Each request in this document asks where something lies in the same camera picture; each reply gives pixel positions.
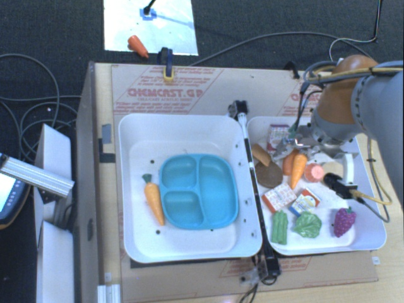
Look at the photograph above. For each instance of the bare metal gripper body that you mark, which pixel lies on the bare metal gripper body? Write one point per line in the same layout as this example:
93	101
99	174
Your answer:
315	140

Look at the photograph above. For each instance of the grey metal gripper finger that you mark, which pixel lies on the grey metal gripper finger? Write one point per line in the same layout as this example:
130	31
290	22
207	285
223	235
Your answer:
283	148
313	154

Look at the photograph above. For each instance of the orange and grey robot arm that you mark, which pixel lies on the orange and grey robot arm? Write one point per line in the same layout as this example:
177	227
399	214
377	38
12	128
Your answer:
372	99

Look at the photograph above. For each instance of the red and white carton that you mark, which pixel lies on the red and white carton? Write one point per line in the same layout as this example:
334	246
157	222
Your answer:
279	198
276	134

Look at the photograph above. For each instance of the pink round can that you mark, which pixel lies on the pink round can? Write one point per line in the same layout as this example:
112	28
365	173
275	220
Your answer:
314	173

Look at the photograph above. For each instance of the tan bread roll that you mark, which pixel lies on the tan bread roll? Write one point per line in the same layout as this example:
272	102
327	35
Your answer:
261	155

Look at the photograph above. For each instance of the brown round biscuit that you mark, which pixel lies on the brown round biscuit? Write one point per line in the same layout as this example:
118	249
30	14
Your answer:
269	175

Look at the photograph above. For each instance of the thin black and white rod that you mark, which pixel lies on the thin black and white rod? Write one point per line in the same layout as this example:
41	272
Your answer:
252	175

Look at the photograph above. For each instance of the blue and yellow carton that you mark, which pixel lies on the blue and yellow carton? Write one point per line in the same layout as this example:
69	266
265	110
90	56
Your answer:
304	202

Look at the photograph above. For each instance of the green lettuce leaf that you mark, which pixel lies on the green lettuce leaf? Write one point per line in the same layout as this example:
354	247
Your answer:
307	225

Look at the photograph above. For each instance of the purple grapes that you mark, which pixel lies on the purple grapes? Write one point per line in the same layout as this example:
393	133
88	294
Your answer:
344	222

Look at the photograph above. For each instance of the green asparagus bundle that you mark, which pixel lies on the green asparagus bundle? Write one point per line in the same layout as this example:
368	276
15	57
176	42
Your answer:
280	227

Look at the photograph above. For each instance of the white plastic tray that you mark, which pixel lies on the white plastic tray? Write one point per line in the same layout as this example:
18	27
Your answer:
189	131
363	226

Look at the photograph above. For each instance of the blue divided plate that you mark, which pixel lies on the blue divided plate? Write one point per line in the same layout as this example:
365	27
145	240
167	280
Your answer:
199	191

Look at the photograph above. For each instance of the brown cardboard board red print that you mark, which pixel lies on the brown cardboard board red print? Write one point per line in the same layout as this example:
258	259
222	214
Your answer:
176	90

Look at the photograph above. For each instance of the orange carrot with green top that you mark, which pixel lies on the orange carrot with green top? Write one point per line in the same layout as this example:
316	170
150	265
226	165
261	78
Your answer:
154	199

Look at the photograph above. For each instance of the black cylinder on white bracket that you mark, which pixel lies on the black cylinder on white bracket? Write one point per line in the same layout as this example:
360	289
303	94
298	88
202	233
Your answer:
339	183

